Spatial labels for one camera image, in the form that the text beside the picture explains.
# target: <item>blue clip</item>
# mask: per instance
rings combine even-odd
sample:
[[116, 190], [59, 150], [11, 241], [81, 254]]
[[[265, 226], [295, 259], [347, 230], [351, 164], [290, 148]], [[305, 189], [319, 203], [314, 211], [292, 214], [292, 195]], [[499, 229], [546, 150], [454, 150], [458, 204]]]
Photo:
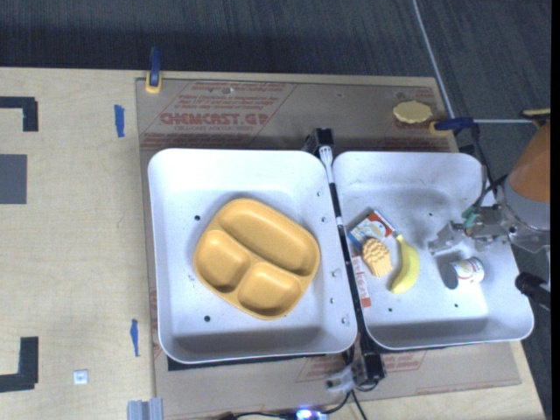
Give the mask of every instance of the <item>blue clip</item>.
[[435, 130], [462, 130], [463, 128], [470, 128], [474, 124], [474, 119], [466, 116], [460, 116], [458, 118], [449, 118], [448, 120], [443, 120], [442, 122], [437, 122], [434, 124]]
[[161, 50], [153, 46], [150, 51], [150, 71], [146, 75], [146, 90], [156, 94], [161, 89]]

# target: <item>black tape corner marker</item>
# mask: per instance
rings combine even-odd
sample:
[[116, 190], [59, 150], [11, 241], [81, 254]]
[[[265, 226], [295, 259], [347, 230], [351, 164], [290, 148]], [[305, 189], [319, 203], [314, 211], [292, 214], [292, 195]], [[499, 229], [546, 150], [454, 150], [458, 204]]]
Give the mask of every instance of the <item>black tape corner marker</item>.
[[21, 338], [17, 373], [0, 375], [0, 392], [35, 389], [38, 382], [39, 338]]
[[39, 130], [37, 101], [32, 96], [0, 96], [0, 109], [22, 109], [24, 132]]

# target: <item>wooden table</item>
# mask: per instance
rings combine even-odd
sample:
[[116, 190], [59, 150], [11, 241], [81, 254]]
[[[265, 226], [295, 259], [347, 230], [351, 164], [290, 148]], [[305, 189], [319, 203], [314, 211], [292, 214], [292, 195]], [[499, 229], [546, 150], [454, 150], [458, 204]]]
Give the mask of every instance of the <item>wooden table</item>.
[[[130, 338], [132, 319], [150, 324], [134, 85], [141, 77], [0, 69], [0, 96], [39, 105], [38, 132], [22, 131], [21, 109], [0, 109], [0, 153], [27, 156], [26, 204], [0, 205], [0, 374], [18, 371], [20, 338], [39, 337], [38, 384], [0, 393], [0, 417], [125, 418], [129, 400], [155, 396], [151, 336], [141, 330], [137, 357]], [[122, 137], [115, 105], [125, 110]], [[544, 418], [522, 346], [511, 347], [520, 385], [364, 402], [364, 410], [372, 419]], [[81, 369], [88, 384], [74, 384]], [[349, 404], [332, 416], [359, 413]]]

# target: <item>gray square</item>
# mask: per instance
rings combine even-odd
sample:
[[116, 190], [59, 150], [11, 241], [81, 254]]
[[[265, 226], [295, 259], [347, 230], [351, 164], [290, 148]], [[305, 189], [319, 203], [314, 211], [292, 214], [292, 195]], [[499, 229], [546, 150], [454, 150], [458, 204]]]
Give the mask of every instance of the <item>gray square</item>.
[[27, 204], [25, 154], [0, 154], [0, 204]]

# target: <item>white square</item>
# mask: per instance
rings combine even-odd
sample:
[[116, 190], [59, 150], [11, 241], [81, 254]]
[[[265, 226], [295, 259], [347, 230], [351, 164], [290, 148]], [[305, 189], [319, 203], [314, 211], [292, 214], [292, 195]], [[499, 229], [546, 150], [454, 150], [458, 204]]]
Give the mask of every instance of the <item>white square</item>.
[[88, 384], [89, 376], [87, 370], [74, 370], [73, 383], [74, 384]]

